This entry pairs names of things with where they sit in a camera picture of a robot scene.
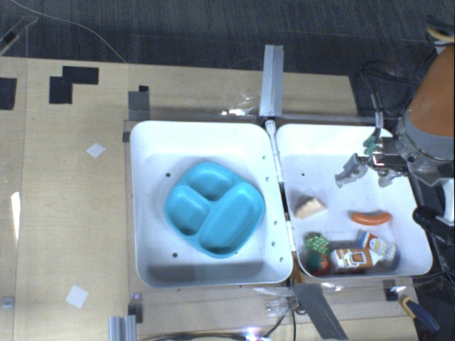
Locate thin black and white rod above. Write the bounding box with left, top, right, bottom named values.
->
left=264, top=119, right=299, bottom=266

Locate beige bread slice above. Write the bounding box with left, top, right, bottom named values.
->
left=294, top=196, right=328, bottom=221

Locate black cylinder on white bracket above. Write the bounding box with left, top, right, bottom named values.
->
left=412, top=177, right=455, bottom=234

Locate orange sausage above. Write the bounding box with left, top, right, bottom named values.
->
left=351, top=210, right=393, bottom=227

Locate white plastic tray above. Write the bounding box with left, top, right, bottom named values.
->
left=129, top=119, right=294, bottom=289
left=275, top=123, right=434, bottom=280

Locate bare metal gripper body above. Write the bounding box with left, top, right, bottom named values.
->
left=368, top=153, right=446, bottom=188

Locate pale wood board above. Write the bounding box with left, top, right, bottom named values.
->
left=0, top=55, right=420, bottom=341

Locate blue divided plate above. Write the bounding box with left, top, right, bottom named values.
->
left=164, top=161, right=267, bottom=260

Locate orange and white carton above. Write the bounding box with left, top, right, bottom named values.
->
left=330, top=247, right=375, bottom=275

